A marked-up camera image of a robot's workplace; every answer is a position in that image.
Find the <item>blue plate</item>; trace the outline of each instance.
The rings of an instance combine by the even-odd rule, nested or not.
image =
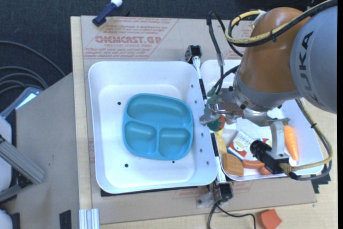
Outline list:
[[[123,138],[126,148],[138,156],[181,159],[192,146],[192,111],[176,98],[136,94],[125,107]]]

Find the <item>orange foam piece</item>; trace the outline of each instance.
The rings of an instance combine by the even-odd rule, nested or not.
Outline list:
[[[267,229],[275,229],[282,222],[275,209],[262,212],[261,219]]]

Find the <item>white tray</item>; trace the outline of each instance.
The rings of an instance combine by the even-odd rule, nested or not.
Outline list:
[[[224,72],[239,65],[239,60],[225,60]],[[200,68],[202,78],[204,81],[205,90],[209,91],[212,86],[217,82],[220,77],[220,69],[217,60],[205,61]],[[234,75],[230,74],[223,82],[223,88],[232,86]],[[292,166],[299,166],[318,162],[323,160],[322,151],[320,149],[318,139],[313,129],[311,129],[309,122],[303,116],[295,100],[284,102],[280,109],[275,108],[269,111],[269,116],[278,119],[289,118],[288,124],[292,126],[297,133],[297,146],[299,151],[299,160],[296,162],[290,158],[289,162]],[[271,140],[270,127],[259,127],[247,119],[237,119],[237,123],[225,125],[223,131],[223,138],[225,139],[227,147],[230,145],[239,130],[243,130],[251,138],[269,138]],[[248,151],[245,159],[256,160],[253,158],[250,151]],[[317,174],[323,168],[323,165],[302,169],[296,172],[297,175]],[[229,178],[236,181],[255,180],[255,179],[268,179],[279,178],[286,176],[285,174],[261,175],[257,169],[244,169],[244,176],[236,176],[226,174]]]
[[[181,62],[104,61],[89,70],[94,132],[95,171],[99,186],[111,194],[207,185],[217,176],[208,127],[199,123],[204,103],[196,70]],[[183,100],[192,110],[194,136],[180,160],[147,159],[124,145],[123,114],[139,93]]]

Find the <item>orange carrot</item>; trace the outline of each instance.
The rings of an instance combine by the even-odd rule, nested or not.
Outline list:
[[[284,132],[285,132],[286,147],[287,147],[290,155],[292,156],[292,158],[294,160],[298,161],[299,156],[298,156],[298,148],[296,145],[295,131],[291,126],[285,125],[284,126]]]

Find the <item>white cap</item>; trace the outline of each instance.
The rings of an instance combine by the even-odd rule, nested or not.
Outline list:
[[[123,4],[122,0],[111,0],[111,2],[117,7],[120,7]]]

